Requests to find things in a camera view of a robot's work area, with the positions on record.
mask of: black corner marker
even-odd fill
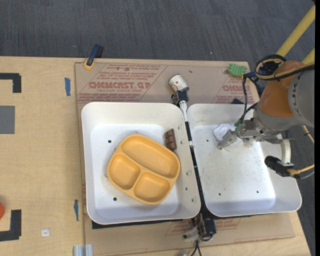
[[[0,232],[0,242],[19,240],[21,236],[21,210],[11,211],[10,230]]]
[[[21,75],[19,73],[0,73],[0,80],[12,80],[12,92],[14,94],[21,93]]]

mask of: gray square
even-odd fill
[[[0,134],[15,134],[15,106],[0,106]]]

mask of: blue tape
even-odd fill
[[[73,209],[75,212],[76,221],[79,221],[79,206],[78,206],[78,200],[74,200]]]
[[[70,79],[68,77],[64,78],[64,87],[65,87],[66,95],[71,96],[71,94],[70,94],[71,85],[70,85]]]

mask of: yellow pole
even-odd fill
[[[289,35],[284,44],[280,47],[276,54],[286,56],[299,38],[304,34],[307,28],[316,18],[316,5],[314,4],[307,14],[303,17],[300,23],[296,26],[294,31]]]
[[[315,62],[315,53],[316,50],[315,48],[313,48],[312,51],[310,51],[310,53],[308,54],[307,57],[305,57],[305,59],[302,61],[304,64],[310,63],[310,62]]]

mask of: green sponge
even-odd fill
[[[235,77],[242,77],[246,73],[246,66],[239,66],[236,64],[230,64],[228,68],[228,73]]]

